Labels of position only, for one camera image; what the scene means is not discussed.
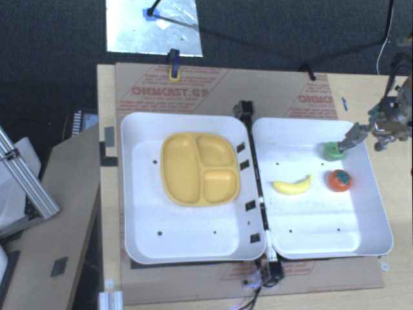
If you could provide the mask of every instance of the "toy banana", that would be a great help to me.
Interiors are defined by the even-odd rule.
[[[307,191],[311,186],[311,179],[313,175],[310,174],[307,178],[297,183],[285,183],[283,181],[275,181],[274,188],[281,194],[296,195]]]

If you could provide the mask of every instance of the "toy tomato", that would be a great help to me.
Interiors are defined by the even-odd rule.
[[[351,186],[351,177],[344,170],[334,170],[328,177],[328,183],[334,191],[344,192]]]

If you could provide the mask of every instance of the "black clip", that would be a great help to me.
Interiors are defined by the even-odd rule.
[[[179,50],[171,49],[166,57],[166,63],[170,65],[169,69],[169,80],[179,81],[181,77],[181,72],[179,70]]]

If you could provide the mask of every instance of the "cardboard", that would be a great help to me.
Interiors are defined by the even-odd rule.
[[[228,116],[240,100],[253,100],[260,117],[337,119],[325,74],[312,82],[307,74],[224,68],[181,67],[171,83],[162,65],[117,64],[113,126],[131,112]],[[118,158],[121,158],[121,146]],[[252,296],[242,286],[256,270],[254,262],[195,265],[139,265],[125,251],[123,177],[119,159],[121,290],[125,305]],[[338,258],[286,262],[285,278],[263,295],[311,293],[383,287],[377,258]]]

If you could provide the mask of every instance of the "green lid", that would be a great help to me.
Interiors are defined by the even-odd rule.
[[[344,152],[338,150],[337,142],[328,142],[324,146],[324,157],[327,161],[337,161],[344,157]]]

